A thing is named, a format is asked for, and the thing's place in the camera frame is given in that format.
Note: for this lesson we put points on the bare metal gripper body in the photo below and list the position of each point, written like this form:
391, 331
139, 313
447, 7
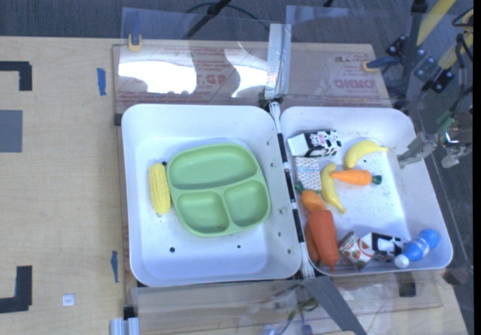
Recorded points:
463, 130

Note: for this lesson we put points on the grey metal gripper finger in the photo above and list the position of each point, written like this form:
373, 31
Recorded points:
418, 148
455, 156

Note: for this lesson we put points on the yellow banana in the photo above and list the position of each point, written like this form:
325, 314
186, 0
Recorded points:
330, 191
359, 151

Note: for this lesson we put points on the white plastic tray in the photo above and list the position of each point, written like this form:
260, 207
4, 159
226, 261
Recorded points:
379, 209
210, 258

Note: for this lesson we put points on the cow print milk carton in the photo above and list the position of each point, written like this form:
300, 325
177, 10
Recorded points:
319, 142

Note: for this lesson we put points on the blue bottle white cap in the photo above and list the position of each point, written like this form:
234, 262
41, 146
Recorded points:
419, 249

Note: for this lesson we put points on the black and white carton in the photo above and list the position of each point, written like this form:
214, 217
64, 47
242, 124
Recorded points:
387, 245

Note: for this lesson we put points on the white patterned packet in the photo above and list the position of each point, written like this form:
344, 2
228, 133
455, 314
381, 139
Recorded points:
307, 174

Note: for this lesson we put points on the brown cardboard board red print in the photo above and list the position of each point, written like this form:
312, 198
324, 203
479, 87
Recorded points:
323, 78

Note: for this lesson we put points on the white can orange print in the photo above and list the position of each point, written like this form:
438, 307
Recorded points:
353, 251

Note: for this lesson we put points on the orange bottle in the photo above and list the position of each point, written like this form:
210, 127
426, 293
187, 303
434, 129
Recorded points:
324, 236

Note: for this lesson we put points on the thin black and white rod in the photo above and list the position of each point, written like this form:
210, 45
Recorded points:
288, 175

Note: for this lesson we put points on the green divided plate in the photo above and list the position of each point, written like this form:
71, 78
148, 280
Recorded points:
214, 168

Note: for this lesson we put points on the yellow corn cob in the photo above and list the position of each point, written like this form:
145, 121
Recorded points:
160, 189

